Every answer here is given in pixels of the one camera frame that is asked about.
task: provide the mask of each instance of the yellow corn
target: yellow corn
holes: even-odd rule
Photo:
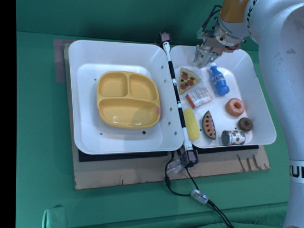
[[[184,110],[184,117],[186,121],[186,127],[188,136],[191,140],[196,140],[199,138],[199,128],[198,124],[196,123],[196,119],[194,113],[191,108],[186,108]]]

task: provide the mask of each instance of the can lid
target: can lid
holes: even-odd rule
[[[223,145],[230,145],[231,142],[232,142],[232,136],[231,136],[231,134],[230,134],[228,131],[226,131],[226,130],[224,130],[224,131],[222,132],[221,139],[222,139]]]

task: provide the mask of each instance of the white plastic tray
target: white plastic tray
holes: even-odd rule
[[[200,132],[199,138],[193,144],[199,148],[214,148],[222,146],[221,133],[223,130],[236,130],[241,117],[248,117],[253,122],[253,129],[246,134],[244,145],[271,144],[276,139],[276,130],[271,120],[263,92],[261,90],[252,60],[243,50],[233,53],[224,53],[215,60],[218,70],[224,75],[230,92],[225,96],[219,96],[210,81],[210,70],[208,67],[198,69],[193,65],[195,47],[175,46],[171,50],[171,58],[174,65],[176,79],[180,76],[180,67],[185,67],[201,77],[201,82],[192,90],[206,87],[213,100],[207,104],[193,109],[197,124],[202,130],[201,120],[209,110],[216,129],[217,138],[212,140]],[[185,96],[187,92],[180,95],[183,109],[191,108]],[[238,98],[245,104],[245,112],[239,116],[231,116],[225,109],[225,104],[231,98]]]
[[[183,134],[165,52],[156,45],[79,40],[69,47],[75,144],[87,154],[172,151]],[[109,71],[144,74],[156,84],[161,101],[159,122],[147,129],[107,125],[98,115],[96,88]]]

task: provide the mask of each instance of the blue bottle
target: blue bottle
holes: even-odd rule
[[[226,84],[226,80],[221,72],[218,71],[217,66],[213,63],[210,66],[212,71],[212,82],[217,89],[218,95],[225,95],[229,92],[229,87]]]

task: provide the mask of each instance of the pink frosted donut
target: pink frosted donut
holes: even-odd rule
[[[245,111],[245,105],[241,100],[232,98],[227,102],[226,109],[230,115],[239,116]]]

